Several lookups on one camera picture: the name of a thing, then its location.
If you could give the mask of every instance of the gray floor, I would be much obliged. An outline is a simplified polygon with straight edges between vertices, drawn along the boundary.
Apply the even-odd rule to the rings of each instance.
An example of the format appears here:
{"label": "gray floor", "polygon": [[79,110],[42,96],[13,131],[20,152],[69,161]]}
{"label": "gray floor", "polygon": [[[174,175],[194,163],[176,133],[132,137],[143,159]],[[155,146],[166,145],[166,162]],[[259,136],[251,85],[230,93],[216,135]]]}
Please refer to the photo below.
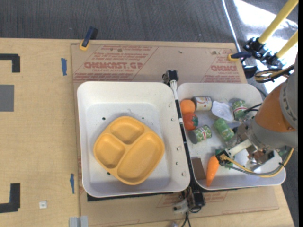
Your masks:
{"label": "gray floor", "polygon": [[[82,39],[89,26],[94,26],[97,39],[227,42],[236,43],[241,50],[250,35],[261,35],[265,30],[260,21],[277,14],[287,1],[0,0],[0,37]],[[288,40],[297,30],[298,6],[287,19],[275,32],[276,38]],[[266,94],[264,85],[253,79],[249,83]],[[297,151],[286,172],[282,187],[297,227]]]}

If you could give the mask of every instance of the wooden table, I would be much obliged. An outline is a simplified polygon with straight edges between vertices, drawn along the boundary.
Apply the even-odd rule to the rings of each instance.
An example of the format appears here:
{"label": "wooden table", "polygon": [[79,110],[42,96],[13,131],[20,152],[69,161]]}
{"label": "wooden table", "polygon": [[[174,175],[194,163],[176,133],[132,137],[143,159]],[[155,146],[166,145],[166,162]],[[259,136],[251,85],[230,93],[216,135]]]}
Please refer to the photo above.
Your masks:
{"label": "wooden table", "polygon": [[[14,85],[13,112],[0,111],[0,204],[9,202],[11,183],[21,184],[21,206],[18,211],[0,213],[0,226],[67,227],[70,217],[80,216],[71,70],[71,44],[79,42],[0,39],[0,53],[15,53],[21,59],[20,73],[12,73],[11,61],[0,60],[0,85]],[[198,43],[179,44],[195,46]],[[61,58],[67,60],[66,76],[62,76]],[[71,190],[71,175],[74,176],[74,193]],[[282,187],[275,186],[273,189],[279,205],[277,210],[191,218],[191,225],[294,226]],[[47,201],[47,208],[39,206],[42,201]],[[164,221],[135,226],[166,227],[170,223]]]}

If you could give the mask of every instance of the orange divided plate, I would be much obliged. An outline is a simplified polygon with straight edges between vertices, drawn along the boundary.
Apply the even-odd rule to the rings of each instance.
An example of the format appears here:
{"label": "orange divided plate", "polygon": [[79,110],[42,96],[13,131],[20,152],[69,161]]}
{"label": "orange divided plate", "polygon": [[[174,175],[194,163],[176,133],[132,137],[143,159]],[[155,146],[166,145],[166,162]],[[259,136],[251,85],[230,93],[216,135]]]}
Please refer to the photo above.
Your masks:
{"label": "orange divided plate", "polygon": [[142,122],[122,116],[99,135],[93,151],[110,174],[125,184],[137,185],[148,178],[162,159],[164,143]]}

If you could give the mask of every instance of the white plastic tray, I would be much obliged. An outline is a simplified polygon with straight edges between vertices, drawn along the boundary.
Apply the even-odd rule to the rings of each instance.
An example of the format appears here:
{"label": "white plastic tray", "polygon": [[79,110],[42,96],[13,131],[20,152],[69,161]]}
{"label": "white plastic tray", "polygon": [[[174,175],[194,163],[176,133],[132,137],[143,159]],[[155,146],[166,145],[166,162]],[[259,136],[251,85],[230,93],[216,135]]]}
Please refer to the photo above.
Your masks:
{"label": "white plastic tray", "polygon": [[[177,89],[179,100],[191,99],[193,96],[210,96],[212,100],[221,103],[228,103],[232,98],[240,98],[246,101],[247,107],[252,107],[262,102],[259,91],[249,84],[216,84],[216,83],[184,83]],[[201,158],[202,165],[206,174],[209,158],[215,154],[216,149],[223,149],[223,140],[213,126],[218,117],[211,111],[200,111],[196,114],[199,125],[207,124],[212,130],[212,137],[197,144],[191,143],[187,139],[190,156]],[[247,162],[247,151],[243,150],[235,156],[235,160],[245,165]],[[281,157],[275,152],[275,156],[267,161],[263,166],[255,170],[256,173],[265,173],[276,169],[281,162]],[[206,186],[206,180],[197,180],[199,185],[207,190],[237,189],[245,187],[258,187],[268,185],[279,185],[285,180],[286,173],[283,169],[278,175],[271,178],[262,178],[248,175],[236,170],[227,169],[220,166],[210,187]]]}
{"label": "white plastic tray", "polygon": [[[190,182],[188,164],[172,90],[163,83],[85,82],[77,90],[82,182],[91,196],[179,192]],[[99,134],[116,118],[131,116],[154,130],[165,153],[153,173],[139,185],[127,185],[107,171],[93,155]]]}

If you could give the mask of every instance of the gray square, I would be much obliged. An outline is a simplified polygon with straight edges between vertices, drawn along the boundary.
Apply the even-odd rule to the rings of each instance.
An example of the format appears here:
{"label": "gray square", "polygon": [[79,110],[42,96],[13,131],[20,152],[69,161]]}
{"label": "gray square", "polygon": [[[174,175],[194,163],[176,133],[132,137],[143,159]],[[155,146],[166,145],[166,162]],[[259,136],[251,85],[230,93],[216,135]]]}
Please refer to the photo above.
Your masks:
{"label": "gray square", "polygon": [[0,112],[14,111],[14,85],[0,85]]}

